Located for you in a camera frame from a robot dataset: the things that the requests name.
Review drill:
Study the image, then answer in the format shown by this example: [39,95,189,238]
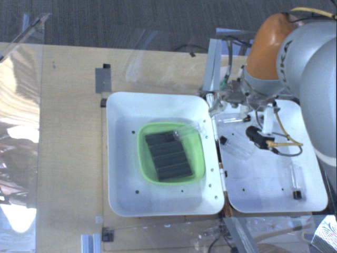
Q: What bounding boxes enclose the black ribbed block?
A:
[144,130,194,182]

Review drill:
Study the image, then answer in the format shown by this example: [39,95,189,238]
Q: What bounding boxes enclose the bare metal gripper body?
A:
[209,79,276,116]

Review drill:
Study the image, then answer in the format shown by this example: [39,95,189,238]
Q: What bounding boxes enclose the white plastic tray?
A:
[213,99,329,214]
[106,91,225,218]

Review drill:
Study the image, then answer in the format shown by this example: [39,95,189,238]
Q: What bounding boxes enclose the clear plastic bottle black cap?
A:
[215,113,251,125]
[289,163,304,200]
[219,135,255,160]

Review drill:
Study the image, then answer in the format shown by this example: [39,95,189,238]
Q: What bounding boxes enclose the green plastic bowl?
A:
[136,121,206,186]

